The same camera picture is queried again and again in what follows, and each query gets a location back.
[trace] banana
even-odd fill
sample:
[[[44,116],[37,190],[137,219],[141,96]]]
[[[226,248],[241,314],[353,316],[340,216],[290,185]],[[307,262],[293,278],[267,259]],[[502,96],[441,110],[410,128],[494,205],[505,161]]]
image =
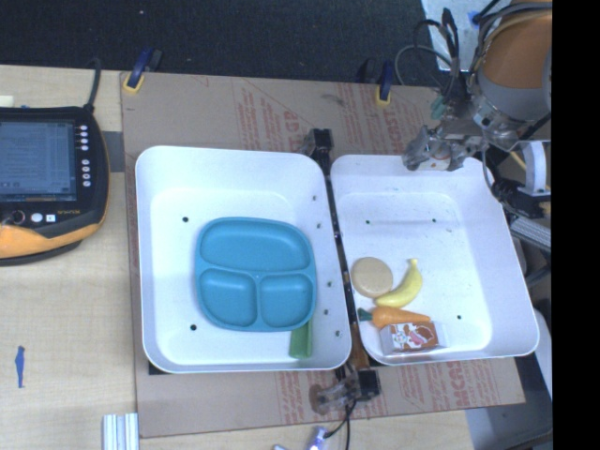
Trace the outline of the banana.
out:
[[[423,287],[423,276],[416,264],[417,259],[409,259],[409,268],[402,281],[391,292],[376,298],[377,306],[402,308],[414,300]]]

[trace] table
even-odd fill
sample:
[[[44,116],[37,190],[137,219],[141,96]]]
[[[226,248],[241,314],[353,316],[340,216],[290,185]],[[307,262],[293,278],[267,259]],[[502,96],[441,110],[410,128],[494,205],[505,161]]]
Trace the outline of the table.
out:
[[[96,118],[122,131],[118,71],[103,71]],[[15,106],[83,105],[92,70],[0,66]],[[0,268],[0,448],[101,448],[102,416],[136,412],[125,179],[112,173],[102,229],[60,257]],[[25,348],[23,388],[14,359]],[[304,449],[314,426],[142,439],[141,449]],[[344,448],[345,433],[328,449]],[[351,448],[473,448],[464,411],[352,421]]]

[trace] blue divided plate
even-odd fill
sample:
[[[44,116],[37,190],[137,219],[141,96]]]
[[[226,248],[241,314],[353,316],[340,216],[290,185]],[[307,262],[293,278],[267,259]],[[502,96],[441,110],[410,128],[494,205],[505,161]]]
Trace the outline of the blue divided plate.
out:
[[[232,330],[283,332],[302,326],[316,304],[312,247],[282,221],[224,217],[202,228],[195,283],[204,315]]]

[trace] orange carrot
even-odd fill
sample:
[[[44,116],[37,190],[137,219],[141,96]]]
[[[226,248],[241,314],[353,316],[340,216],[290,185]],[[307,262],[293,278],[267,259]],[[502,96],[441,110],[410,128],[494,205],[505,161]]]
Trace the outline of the orange carrot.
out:
[[[375,307],[370,313],[359,308],[358,317],[362,321],[373,321],[373,324],[377,328],[384,328],[386,325],[394,323],[431,322],[431,318],[428,315],[394,307]]]

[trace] screen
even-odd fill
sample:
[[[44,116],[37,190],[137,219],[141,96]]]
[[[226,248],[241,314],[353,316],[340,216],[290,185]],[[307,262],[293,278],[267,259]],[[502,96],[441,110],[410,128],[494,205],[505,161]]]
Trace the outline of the screen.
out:
[[[70,122],[0,122],[0,202],[75,201]]]

